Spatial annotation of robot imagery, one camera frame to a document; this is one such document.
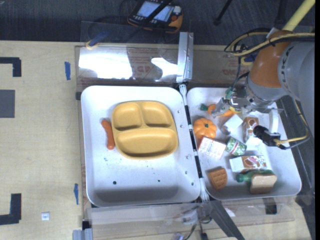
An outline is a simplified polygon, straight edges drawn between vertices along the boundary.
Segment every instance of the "orange and black device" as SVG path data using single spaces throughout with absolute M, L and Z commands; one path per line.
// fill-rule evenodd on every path
M 127 18 L 128 23 L 136 27 L 143 26 L 147 30 L 164 29 L 166 33 L 176 33 L 183 20 L 182 8 L 179 5 L 169 3 L 148 23 L 145 22 L 163 2 L 162 0 L 138 0 Z

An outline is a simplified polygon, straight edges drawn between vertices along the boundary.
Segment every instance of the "yellow tube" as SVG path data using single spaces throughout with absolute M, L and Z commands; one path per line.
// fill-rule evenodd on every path
M 315 3 L 316 0 L 304 0 L 282 30 L 293 31 Z

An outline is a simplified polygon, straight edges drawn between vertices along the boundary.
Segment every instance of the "green bottle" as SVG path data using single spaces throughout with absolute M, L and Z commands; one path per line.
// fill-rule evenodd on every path
M 274 174 L 272 170 L 251 170 L 246 173 L 239 173 L 235 176 L 236 182 L 251 182 L 251 178 L 255 174 Z

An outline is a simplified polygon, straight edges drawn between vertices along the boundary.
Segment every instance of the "device screen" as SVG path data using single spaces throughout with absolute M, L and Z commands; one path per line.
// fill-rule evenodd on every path
M 156 2 L 144 1 L 137 15 L 142 17 L 148 17 L 156 8 L 158 8 L 159 5 L 160 4 Z M 158 21 L 167 22 L 173 9 L 173 6 L 167 5 L 165 8 L 162 9 L 162 11 L 160 11 L 154 17 L 154 19 Z

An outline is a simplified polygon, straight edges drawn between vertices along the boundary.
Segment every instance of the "white tray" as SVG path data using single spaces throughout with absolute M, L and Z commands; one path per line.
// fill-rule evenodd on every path
M 172 113 L 178 148 L 168 156 L 136 160 L 106 148 L 101 120 L 122 102 L 158 101 Z M 86 191 L 98 207 L 188 203 L 200 195 L 182 96 L 170 87 L 90 86 L 81 95 Z
M 229 119 L 229 117 L 217 116 L 213 118 L 207 111 L 201 111 L 200 105 L 217 104 L 221 97 L 225 97 L 225 88 L 209 88 L 196 87 L 192 88 L 187 93 L 187 103 L 192 123 L 198 118 L 211 119 L 217 125 L 216 140 L 226 143 L 230 136 L 243 142 L 242 128 L 237 128 L 231 135 L 225 135 L 220 131 L 221 126 Z M 259 112 L 252 112 L 250 115 L 258 117 L 259 124 L 269 127 L 269 115 Z M 286 139 L 286 133 L 279 118 L 278 132 L 281 134 L 281 139 Z M 210 196 L 218 200 L 234 200 L 234 199 L 249 199 L 263 198 L 276 196 L 294 196 L 301 190 L 301 179 L 295 163 L 292 151 L 290 149 L 281 150 L 277 147 L 268 147 L 261 143 L 258 146 L 247 146 L 246 154 L 248 155 L 264 155 L 267 164 L 271 167 L 274 174 L 277 176 L 272 191 L 268 194 L 250 194 L 250 186 L 247 182 L 238 183 L 236 181 L 236 173 L 231 171 L 230 162 L 233 155 L 224 152 L 221 159 L 215 159 L 208 155 L 200 155 L 199 160 L 203 177 L 205 179 L 205 187 Z M 207 176 L 207 172 L 216 167 L 224 167 L 227 171 L 228 181 L 226 187 L 220 190 L 215 190 Z

